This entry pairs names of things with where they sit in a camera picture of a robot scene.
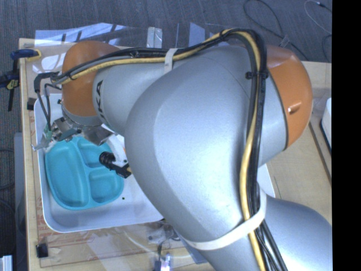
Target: gray carpet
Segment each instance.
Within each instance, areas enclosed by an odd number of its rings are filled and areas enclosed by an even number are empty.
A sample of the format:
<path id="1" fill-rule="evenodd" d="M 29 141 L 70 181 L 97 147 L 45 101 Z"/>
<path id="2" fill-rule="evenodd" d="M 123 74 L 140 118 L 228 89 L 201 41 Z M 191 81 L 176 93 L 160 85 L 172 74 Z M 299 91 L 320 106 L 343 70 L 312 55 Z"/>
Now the gray carpet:
<path id="1" fill-rule="evenodd" d="M 0 0 L 0 73 L 12 68 L 10 52 L 20 37 L 36 30 L 68 29 L 95 23 L 162 29 L 162 46 L 195 42 L 191 24 L 209 33 L 250 28 L 269 44 L 285 44 L 301 60 L 331 62 L 332 0 Z M 137 46 L 137 35 L 126 43 Z M 9 91 L 0 89 L 0 257 L 14 252 L 14 134 L 21 131 L 19 88 L 7 111 Z"/>

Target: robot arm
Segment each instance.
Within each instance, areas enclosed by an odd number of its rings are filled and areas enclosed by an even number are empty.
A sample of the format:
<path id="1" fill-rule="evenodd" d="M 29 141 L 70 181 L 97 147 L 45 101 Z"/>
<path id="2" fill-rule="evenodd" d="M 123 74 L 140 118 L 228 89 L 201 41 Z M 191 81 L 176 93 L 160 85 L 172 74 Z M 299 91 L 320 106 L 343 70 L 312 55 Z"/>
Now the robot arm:
<path id="1" fill-rule="evenodd" d="M 245 47 L 211 47 L 234 35 Z M 99 133 L 102 124 L 122 135 L 146 196 L 216 270 L 331 268 L 326 220 L 269 196 L 257 230 L 225 245 L 211 243 L 257 213 L 257 168 L 290 146 L 309 122 L 311 85 L 297 57 L 269 46 L 266 60 L 260 38 L 239 29 L 170 60 L 167 50 L 116 50 L 81 42 L 68 51 L 63 76 L 54 83 L 70 81 L 63 85 L 62 108 L 71 128 L 97 144 L 111 134 Z"/>

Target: table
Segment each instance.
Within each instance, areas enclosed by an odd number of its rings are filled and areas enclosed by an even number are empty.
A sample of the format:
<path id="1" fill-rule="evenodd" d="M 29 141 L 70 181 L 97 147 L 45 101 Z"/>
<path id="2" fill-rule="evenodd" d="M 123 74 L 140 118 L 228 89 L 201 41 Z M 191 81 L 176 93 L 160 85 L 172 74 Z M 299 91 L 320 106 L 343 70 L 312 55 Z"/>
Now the table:
<path id="1" fill-rule="evenodd" d="M 19 40 L 19 49 L 32 46 L 33 40 L 21 38 Z M 42 53 L 65 53 L 70 44 L 57 46 L 41 46 Z M 27 248 L 28 248 L 28 269 L 29 270 L 134 270 L 137 266 L 142 266 L 145 270 L 152 270 L 150 258 L 153 258 L 154 248 L 150 252 L 133 253 L 124 256 L 108 256 L 108 258 L 97 259 L 90 257 L 89 261 L 79 261 L 72 263 L 66 262 L 65 265 L 57 265 L 56 259 L 62 256 L 77 256 L 81 248 L 87 248 L 82 245 L 84 234 L 80 234 L 80 244 L 70 244 L 63 248 L 53 247 L 52 253 L 59 253 L 59 256 L 53 258 L 37 257 L 36 245 L 39 244 L 39 234 L 44 230 L 44 222 L 41 222 L 39 206 L 41 198 L 38 194 L 38 167 L 37 155 L 33 152 L 31 144 L 34 143 L 34 118 L 32 111 L 27 109 L 28 99 L 36 98 L 32 90 L 32 80 L 34 74 L 31 74 L 29 65 L 31 62 L 26 59 L 20 59 L 20 91 L 21 91 L 21 118 L 22 133 L 24 143 L 24 178 L 25 178 L 25 200 L 26 200 L 26 224 L 27 224 Z M 301 203 L 318 211 L 332 224 L 332 188 L 331 188 L 331 155 L 327 148 L 319 123 L 322 118 L 327 98 L 331 97 L 331 69 L 329 63 L 304 62 L 304 65 L 310 75 L 312 90 L 314 92 L 314 110 L 309 127 L 306 128 L 302 137 L 296 141 L 290 148 L 273 158 L 267 163 L 276 197 Z M 108 230 L 99 230 L 99 234 L 109 235 Z M 49 233 L 49 236 L 56 241 L 56 236 Z M 62 242 L 68 239 L 76 240 L 72 235 L 61 235 Z M 169 249 L 177 260 L 174 262 L 174 270 L 213 270 L 209 264 L 195 265 L 192 257 L 183 247 Z"/>

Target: brown plastic cover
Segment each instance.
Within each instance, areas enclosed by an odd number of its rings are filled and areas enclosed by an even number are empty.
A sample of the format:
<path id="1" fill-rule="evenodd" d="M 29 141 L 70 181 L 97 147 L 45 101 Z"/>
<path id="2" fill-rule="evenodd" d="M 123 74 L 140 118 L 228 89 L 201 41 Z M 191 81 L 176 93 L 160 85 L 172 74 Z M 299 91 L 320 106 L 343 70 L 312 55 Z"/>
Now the brown plastic cover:
<path id="1" fill-rule="evenodd" d="M 79 42 L 67 51 L 62 71 L 117 50 L 117 47 L 100 41 Z M 77 116 L 96 116 L 92 98 L 95 75 L 96 71 L 63 85 L 63 105 L 70 113 Z"/>
<path id="2" fill-rule="evenodd" d="M 287 49 L 268 46 L 267 66 L 278 88 L 288 128 L 289 147 L 307 127 L 312 111 L 312 87 L 302 62 Z"/>

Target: blue plate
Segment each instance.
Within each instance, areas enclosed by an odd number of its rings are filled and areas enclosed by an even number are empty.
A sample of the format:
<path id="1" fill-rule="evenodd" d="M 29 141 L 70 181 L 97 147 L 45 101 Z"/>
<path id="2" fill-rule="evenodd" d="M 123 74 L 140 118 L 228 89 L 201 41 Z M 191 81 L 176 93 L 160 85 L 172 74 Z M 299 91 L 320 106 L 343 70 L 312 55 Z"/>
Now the blue plate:
<path id="1" fill-rule="evenodd" d="M 100 164 L 111 151 L 82 137 L 61 141 L 45 154 L 47 182 L 56 202 L 66 209 L 89 209 L 110 203 L 123 192 L 124 179 Z"/>

